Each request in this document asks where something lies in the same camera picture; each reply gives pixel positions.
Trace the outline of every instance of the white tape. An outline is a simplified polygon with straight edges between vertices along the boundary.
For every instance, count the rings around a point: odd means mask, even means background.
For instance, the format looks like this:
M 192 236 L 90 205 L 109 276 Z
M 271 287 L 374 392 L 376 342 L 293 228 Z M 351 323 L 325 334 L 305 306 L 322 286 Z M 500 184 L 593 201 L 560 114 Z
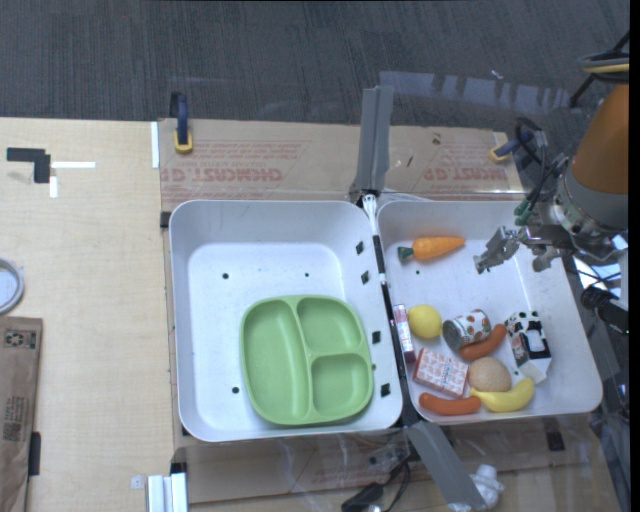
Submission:
M 153 169 L 160 167 L 160 150 L 158 149 L 158 123 L 151 123 L 151 166 Z
M 58 177 L 54 175 L 49 176 L 49 197 L 58 197 Z
M 51 162 L 52 169 L 95 169 L 95 162 Z

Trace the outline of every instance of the green plastic plate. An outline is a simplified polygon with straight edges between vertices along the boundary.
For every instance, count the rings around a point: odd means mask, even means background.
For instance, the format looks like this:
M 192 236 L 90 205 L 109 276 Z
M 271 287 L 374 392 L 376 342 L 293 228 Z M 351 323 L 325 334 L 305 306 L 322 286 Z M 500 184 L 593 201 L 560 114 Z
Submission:
M 272 423 L 338 421 L 371 399 L 371 357 L 360 319 L 334 297 L 256 302 L 242 318 L 240 356 L 251 405 Z

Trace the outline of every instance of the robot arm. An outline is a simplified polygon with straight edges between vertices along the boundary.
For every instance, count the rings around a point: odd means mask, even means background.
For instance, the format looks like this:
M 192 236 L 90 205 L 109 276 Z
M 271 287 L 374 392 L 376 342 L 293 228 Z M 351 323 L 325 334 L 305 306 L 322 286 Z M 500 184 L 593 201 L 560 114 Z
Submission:
M 570 163 L 561 155 L 547 169 L 542 157 L 540 186 L 514 211 L 516 229 L 499 227 L 487 250 L 474 256 L 478 273 L 508 260 L 520 245 L 535 255 L 536 272 L 563 253 L 592 266 L 617 263 L 621 297 L 589 287 L 581 302 L 610 327 L 628 334 L 628 250 L 612 241 L 628 230 L 628 141 L 629 84 L 619 83 L 597 110 Z M 544 155 L 546 141 L 541 142 Z M 550 197 L 541 198 L 541 185 L 550 175 L 558 178 L 557 186 Z

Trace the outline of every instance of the orange carrot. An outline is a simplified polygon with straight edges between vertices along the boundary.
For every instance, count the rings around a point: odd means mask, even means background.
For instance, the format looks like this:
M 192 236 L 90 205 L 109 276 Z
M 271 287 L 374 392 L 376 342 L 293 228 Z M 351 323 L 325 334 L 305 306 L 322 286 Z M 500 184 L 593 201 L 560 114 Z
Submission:
M 404 260 L 414 256 L 419 260 L 436 258 L 457 249 L 465 239 L 460 236 L 429 236 L 416 238 L 411 247 L 398 247 L 398 257 Z
M 457 414 L 471 414 L 480 409 L 482 402 L 477 396 L 468 396 L 466 398 L 458 398 L 449 400 L 440 398 L 431 393 L 421 393 L 418 402 L 425 409 L 429 409 L 442 416 L 455 416 Z

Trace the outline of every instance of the tape roll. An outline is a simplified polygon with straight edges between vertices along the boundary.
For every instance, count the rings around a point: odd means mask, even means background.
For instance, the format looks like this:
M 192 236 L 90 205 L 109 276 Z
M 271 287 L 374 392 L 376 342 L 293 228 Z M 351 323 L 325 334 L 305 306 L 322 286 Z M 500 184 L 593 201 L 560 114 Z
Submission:
M 4 315 L 11 311 L 15 305 L 20 302 L 22 294 L 24 293 L 24 279 L 22 278 L 22 274 L 18 267 L 4 258 L 0 258 L 0 271 L 1 270 L 8 271 L 16 280 L 16 288 L 13 291 L 13 294 L 9 297 L 9 300 L 5 303 L 0 302 L 0 315 Z

